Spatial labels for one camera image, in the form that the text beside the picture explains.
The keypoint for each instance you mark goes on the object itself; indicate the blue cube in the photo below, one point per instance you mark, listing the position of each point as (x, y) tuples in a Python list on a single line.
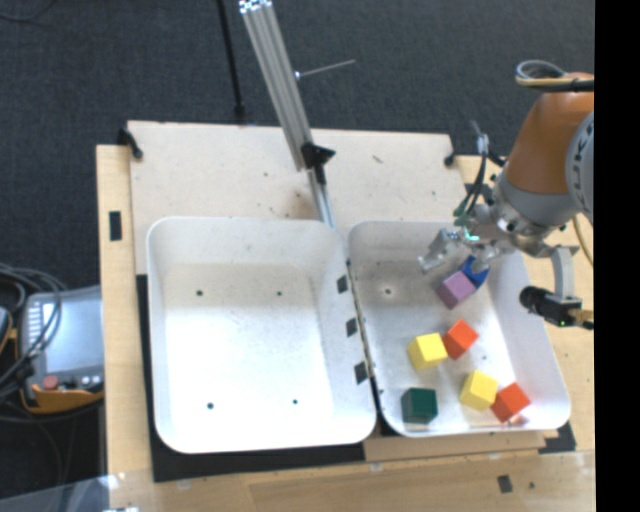
[(470, 272)]

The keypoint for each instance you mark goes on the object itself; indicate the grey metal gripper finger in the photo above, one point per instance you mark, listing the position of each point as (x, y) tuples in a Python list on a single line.
[(440, 250), (484, 262)]

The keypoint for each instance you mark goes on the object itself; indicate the yellow cube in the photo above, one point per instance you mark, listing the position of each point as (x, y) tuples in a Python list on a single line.
[(478, 390), (427, 351)]

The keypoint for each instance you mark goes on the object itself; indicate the orange cube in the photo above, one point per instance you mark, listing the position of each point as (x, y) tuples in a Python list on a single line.
[(460, 339), (510, 401)]

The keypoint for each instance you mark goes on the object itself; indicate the white plastic tray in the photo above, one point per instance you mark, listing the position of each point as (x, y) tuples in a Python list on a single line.
[(400, 320), (250, 340)]

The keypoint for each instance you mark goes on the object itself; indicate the green cube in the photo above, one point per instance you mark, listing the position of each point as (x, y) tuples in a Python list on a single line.
[(419, 406)]

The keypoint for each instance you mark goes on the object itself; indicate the purple cube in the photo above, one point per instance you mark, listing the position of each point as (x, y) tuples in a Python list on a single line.
[(456, 289)]

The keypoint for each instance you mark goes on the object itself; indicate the pale wood board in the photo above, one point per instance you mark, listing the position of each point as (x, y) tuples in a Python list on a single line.
[(225, 170)]

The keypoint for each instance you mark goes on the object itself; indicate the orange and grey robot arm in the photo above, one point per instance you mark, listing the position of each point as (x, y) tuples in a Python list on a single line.
[(542, 150)]

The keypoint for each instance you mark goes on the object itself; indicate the black cylinder on white bracket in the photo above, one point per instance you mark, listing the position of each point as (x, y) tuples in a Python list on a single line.
[(545, 302)]

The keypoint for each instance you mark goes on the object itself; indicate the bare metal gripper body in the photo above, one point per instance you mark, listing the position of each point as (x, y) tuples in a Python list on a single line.
[(500, 235)]

